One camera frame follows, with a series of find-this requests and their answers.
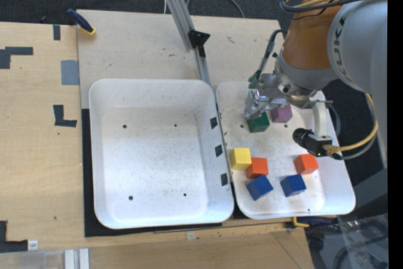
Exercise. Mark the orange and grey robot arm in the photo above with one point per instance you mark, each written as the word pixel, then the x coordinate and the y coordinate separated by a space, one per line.
pixel 315 41

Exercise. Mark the white plastic tray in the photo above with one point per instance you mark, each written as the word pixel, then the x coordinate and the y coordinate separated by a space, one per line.
pixel 277 148
pixel 154 160

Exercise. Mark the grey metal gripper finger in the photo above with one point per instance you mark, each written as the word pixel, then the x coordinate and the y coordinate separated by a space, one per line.
pixel 251 109
pixel 263 107

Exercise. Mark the blue cube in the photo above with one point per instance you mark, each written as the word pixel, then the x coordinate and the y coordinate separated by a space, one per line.
pixel 293 185
pixel 259 187

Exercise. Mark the yellow cube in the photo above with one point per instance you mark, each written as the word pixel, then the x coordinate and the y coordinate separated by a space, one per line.
pixel 240 159

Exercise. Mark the green cube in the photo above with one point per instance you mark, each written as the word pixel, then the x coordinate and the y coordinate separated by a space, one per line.
pixel 258 125

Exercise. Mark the black cylinder on white bracket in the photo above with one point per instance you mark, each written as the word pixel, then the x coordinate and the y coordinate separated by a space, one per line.
pixel 310 141

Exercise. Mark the purple cube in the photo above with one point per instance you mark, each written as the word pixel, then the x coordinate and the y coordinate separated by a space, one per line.
pixel 281 115

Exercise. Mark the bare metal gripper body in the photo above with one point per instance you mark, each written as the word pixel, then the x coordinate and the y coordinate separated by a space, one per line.
pixel 274 88

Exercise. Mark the orange cube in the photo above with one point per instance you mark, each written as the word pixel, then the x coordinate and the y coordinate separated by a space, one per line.
pixel 306 163
pixel 258 167

